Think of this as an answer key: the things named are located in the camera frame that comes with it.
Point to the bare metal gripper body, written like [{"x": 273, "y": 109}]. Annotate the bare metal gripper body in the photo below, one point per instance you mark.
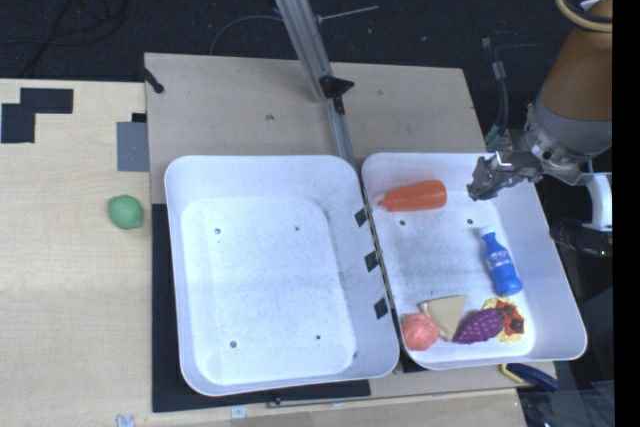
[{"x": 545, "y": 162}]

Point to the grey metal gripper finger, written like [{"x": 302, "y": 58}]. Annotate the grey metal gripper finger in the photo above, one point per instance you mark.
[
  {"x": 495, "y": 185},
  {"x": 481, "y": 175}
]

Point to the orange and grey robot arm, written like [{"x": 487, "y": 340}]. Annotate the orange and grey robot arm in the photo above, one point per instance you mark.
[{"x": 580, "y": 80}]

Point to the orange bottle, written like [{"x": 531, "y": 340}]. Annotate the orange bottle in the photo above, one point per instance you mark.
[{"x": 417, "y": 196}]

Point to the blue bottle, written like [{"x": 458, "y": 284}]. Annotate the blue bottle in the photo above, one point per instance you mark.
[{"x": 500, "y": 262}]

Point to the white plastic tray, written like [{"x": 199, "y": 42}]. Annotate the white plastic tray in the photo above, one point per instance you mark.
[
  {"x": 440, "y": 255},
  {"x": 270, "y": 285}
]

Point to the beige bread wedge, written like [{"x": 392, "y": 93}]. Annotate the beige bread wedge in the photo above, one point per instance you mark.
[{"x": 446, "y": 311}]

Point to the yellow and red pizza slice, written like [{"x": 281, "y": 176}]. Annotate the yellow and red pizza slice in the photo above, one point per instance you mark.
[{"x": 512, "y": 321}]

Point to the purple grapes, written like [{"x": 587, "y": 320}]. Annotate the purple grapes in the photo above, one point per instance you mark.
[{"x": 479, "y": 326}]

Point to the orange round toy fruit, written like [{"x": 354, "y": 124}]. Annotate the orange round toy fruit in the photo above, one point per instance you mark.
[{"x": 419, "y": 331}]

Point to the brown cardboard board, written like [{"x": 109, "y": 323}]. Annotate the brown cardboard board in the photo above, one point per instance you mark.
[{"x": 260, "y": 115}]

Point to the green lime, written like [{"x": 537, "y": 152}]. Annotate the green lime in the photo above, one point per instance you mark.
[{"x": 125, "y": 212}]

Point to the black cylinder on white bracket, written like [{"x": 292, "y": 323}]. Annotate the black cylinder on white bracket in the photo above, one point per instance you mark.
[{"x": 582, "y": 237}]

